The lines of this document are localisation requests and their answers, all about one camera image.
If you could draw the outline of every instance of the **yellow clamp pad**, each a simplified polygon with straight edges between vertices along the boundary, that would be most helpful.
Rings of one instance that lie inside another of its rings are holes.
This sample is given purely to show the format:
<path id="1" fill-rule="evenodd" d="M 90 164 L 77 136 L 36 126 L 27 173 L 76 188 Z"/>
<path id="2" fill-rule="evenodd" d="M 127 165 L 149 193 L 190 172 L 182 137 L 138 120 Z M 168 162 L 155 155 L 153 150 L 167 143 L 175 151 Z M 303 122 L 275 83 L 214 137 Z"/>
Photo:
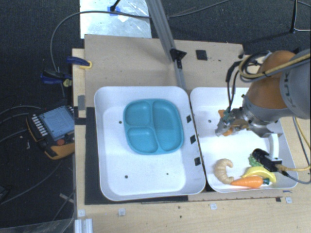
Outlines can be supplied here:
<path id="1" fill-rule="evenodd" d="M 91 69 L 92 66 L 93 66 L 92 62 L 90 62 L 90 61 L 87 61 L 87 62 L 89 62 L 89 66 L 79 66 L 79 67 L 80 67 L 81 69 Z"/>

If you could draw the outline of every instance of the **black clamp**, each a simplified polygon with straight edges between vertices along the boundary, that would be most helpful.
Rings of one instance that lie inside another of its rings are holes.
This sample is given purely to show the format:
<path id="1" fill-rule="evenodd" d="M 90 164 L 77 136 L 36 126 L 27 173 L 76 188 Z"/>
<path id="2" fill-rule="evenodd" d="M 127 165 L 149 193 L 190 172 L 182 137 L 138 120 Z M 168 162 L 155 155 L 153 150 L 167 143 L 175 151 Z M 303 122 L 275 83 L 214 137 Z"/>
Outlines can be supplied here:
<path id="1" fill-rule="evenodd" d="M 183 66 L 181 64 L 181 59 L 184 58 L 187 53 L 177 50 L 177 49 L 171 49 L 170 54 L 171 54 L 173 61 L 175 60 L 177 61 L 177 68 L 182 69 Z"/>

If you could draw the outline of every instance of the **red button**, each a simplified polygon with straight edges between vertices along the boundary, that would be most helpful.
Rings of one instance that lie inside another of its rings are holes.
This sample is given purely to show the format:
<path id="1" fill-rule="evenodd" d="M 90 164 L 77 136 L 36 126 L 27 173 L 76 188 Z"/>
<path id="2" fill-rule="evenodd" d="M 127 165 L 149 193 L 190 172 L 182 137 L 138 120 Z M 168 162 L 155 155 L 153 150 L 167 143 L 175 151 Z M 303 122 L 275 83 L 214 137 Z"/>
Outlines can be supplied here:
<path id="1" fill-rule="evenodd" d="M 57 140 L 57 145 L 61 146 L 61 145 L 64 145 L 65 144 L 65 140 L 64 139 L 59 139 Z"/>

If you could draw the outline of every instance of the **wooden table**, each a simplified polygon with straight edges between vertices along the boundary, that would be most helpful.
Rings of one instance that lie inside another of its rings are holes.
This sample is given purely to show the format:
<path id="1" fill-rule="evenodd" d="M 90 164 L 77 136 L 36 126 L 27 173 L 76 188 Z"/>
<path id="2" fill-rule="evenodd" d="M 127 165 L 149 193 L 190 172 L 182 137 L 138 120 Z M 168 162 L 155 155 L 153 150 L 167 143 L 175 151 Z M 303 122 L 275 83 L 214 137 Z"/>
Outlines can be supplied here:
<path id="1" fill-rule="evenodd" d="M 85 41 L 85 50 L 73 50 L 74 56 L 93 62 L 90 70 L 73 66 L 74 106 L 79 109 L 79 117 L 86 117 L 85 108 L 94 106 L 93 94 L 102 86 L 176 85 L 173 66 L 166 60 L 157 39 L 87 35 Z M 175 43 L 179 50 L 188 53 L 182 61 L 188 92 L 199 86 L 225 86 L 226 70 L 242 52 L 242 46 L 238 44 Z M 197 60 L 195 50 L 206 50 L 208 60 Z M 239 81 L 237 85 L 246 86 Z M 299 121 L 310 139 L 310 120 Z M 295 165 L 305 167 L 306 159 L 292 119 L 283 118 L 281 122 Z M 187 202 L 85 205 L 85 135 L 86 126 L 76 125 L 77 209 L 85 210 L 84 218 L 93 220 L 95 233 L 310 231 L 311 187 L 302 184 L 288 191 L 269 190 L 265 193 L 202 192 L 189 196 Z M 299 178 L 307 181 L 310 173 L 300 172 Z M 126 210 L 126 215 L 119 216 L 121 208 Z"/>

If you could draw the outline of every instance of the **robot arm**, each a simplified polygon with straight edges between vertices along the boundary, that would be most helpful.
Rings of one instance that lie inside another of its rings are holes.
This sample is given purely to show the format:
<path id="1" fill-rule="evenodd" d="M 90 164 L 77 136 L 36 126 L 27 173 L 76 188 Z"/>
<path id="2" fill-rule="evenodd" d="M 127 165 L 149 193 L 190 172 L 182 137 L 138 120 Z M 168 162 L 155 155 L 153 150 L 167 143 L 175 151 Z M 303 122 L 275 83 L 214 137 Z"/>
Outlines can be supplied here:
<path id="1" fill-rule="evenodd" d="M 272 132 L 267 125 L 281 117 L 310 118 L 310 49 L 297 55 L 274 52 L 258 73 L 243 97 L 242 106 L 224 111 L 216 135 L 248 129 L 259 137 L 268 137 Z"/>

